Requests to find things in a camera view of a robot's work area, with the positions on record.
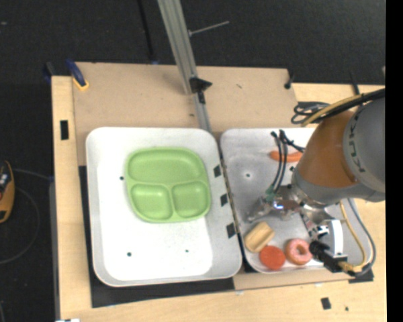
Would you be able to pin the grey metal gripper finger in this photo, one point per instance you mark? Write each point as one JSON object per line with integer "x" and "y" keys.
{"x": 286, "y": 216}
{"x": 255, "y": 212}

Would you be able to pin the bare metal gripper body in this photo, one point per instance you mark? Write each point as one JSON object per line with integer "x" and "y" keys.
{"x": 287, "y": 204}

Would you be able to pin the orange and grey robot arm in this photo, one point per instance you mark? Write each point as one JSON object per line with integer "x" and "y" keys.
{"x": 336, "y": 153}

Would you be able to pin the tan bread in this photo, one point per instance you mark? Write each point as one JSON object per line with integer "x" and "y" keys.
{"x": 258, "y": 237}

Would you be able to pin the pink doughnut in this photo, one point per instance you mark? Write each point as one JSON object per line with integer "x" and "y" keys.
{"x": 290, "y": 252}

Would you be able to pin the red round biscuit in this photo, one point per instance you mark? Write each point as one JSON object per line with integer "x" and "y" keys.
{"x": 272, "y": 257}

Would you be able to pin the orange sausage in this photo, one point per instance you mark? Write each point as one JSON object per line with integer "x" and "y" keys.
{"x": 289, "y": 156}

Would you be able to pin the white plastic tray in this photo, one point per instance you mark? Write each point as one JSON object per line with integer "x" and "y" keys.
{"x": 248, "y": 159}
{"x": 154, "y": 247}

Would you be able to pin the green divided plate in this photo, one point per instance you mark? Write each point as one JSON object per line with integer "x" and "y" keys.
{"x": 161, "y": 176}

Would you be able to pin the brown flat board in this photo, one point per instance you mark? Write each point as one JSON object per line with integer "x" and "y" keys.
{"x": 137, "y": 99}

